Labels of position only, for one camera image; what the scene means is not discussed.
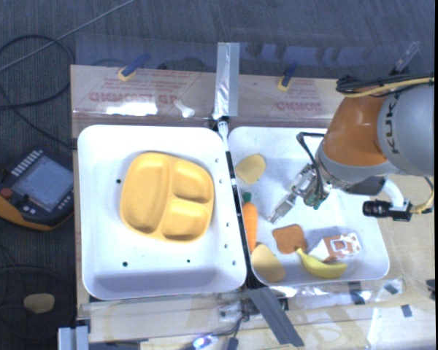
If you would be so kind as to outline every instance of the orange carrot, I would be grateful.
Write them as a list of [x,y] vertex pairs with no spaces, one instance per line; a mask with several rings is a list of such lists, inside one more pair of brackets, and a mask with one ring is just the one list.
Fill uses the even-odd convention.
[[256,230],[258,228],[258,210],[251,201],[251,193],[245,192],[243,195],[245,203],[242,206],[243,223],[245,225],[245,231],[247,233],[247,242],[250,253],[256,246]]

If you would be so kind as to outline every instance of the white cable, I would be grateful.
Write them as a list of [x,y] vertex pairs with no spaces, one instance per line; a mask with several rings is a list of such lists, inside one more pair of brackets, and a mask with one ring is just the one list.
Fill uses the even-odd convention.
[[92,19],[92,20],[90,20],[90,21],[88,21],[86,23],[83,23],[81,26],[76,27],[76,28],[74,28],[71,31],[68,31],[66,34],[64,34],[64,35],[60,36],[59,38],[57,38],[54,42],[49,42],[46,45],[43,45],[42,47],[40,47],[39,49],[37,49],[37,50],[35,50],[33,52],[30,52],[29,54],[24,55],[23,57],[18,58],[17,60],[12,61],[12,62],[8,63],[5,66],[2,66],[0,68],[0,73],[3,72],[4,70],[10,68],[11,66],[14,66],[17,63],[20,63],[21,61],[24,61],[25,59],[27,59],[27,58],[29,58],[29,57],[31,57],[33,55],[36,55],[37,53],[43,51],[45,48],[50,47],[55,42],[59,42],[59,41],[65,39],[66,37],[74,34],[75,32],[77,32],[77,31],[79,31],[79,30],[81,30],[81,29],[83,29],[85,27],[88,27],[89,25],[92,25],[93,23],[97,22],[98,20],[101,20],[102,18],[105,18],[106,16],[112,14],[113,12],[115,12],[115,11],[117,11],[117,10],[123,8],[123,7],[126,7],[127,5],[130,5],[131,3],[134,3],[135,1],[136,0],[128,0],[128,1],[124,2],[123,4],[120,4],[120,5],[116,6],[115,8],[112,8],[111,10],[108,10],[107,12],[101,14],[100,16],[98,16],[98,17],[96,17],[96,18],[94,18],[94,19]]

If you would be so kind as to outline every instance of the blue and yellow clamp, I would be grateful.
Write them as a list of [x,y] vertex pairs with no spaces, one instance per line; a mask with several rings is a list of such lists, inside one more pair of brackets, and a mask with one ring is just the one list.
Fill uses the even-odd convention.
[[138,57],[136,57],[132,62],[130,62],[124,68],[121,68],[118,71],[118,78],[126,82],[130,80],[137,72],[139,67],[142,67],[146,61],[150,59],[150,56],[147,53],[144,53]]
[[294,61],[283,73],[281,78],[279,79],[279,83],[277,83],[277,88],[279,88],[282,92],[285,92],[289,89],[291,86],[291,80],[293,73],[295,73],[295,70],[297,69],[297,66],[299,64],[297,61]]

